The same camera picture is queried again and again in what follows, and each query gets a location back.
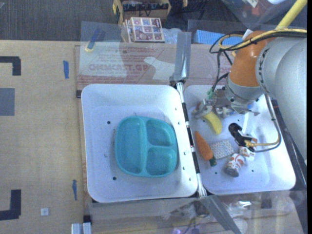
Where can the black cylinder on white bracket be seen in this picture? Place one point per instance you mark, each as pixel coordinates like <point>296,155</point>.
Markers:
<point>237,131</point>

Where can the box with coloured pictures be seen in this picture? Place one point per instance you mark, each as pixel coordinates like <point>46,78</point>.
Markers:
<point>146,29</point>

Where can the orange carrot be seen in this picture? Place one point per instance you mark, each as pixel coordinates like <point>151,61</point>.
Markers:
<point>203,146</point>

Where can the orange and white packet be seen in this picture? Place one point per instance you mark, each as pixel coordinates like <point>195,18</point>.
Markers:
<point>247,153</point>

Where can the green divided plate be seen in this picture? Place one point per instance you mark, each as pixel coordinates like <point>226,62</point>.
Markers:
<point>136,145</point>

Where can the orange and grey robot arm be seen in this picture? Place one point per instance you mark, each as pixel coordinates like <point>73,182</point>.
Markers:
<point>280,69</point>

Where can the brown cardboard board red print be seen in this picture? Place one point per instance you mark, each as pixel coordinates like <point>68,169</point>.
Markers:
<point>109,67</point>

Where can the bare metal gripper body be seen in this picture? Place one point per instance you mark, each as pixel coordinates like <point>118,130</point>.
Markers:
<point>223,99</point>

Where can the yellow banana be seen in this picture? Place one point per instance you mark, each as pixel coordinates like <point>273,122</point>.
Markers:
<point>214,123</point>

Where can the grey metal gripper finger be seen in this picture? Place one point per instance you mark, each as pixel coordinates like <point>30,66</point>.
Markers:
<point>223,111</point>
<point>203,110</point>

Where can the white plastic tray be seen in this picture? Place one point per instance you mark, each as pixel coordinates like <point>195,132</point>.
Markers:
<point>102,106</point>
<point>268,174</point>

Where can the clear plastic bin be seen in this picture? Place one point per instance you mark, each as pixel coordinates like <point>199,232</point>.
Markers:
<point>246,1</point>

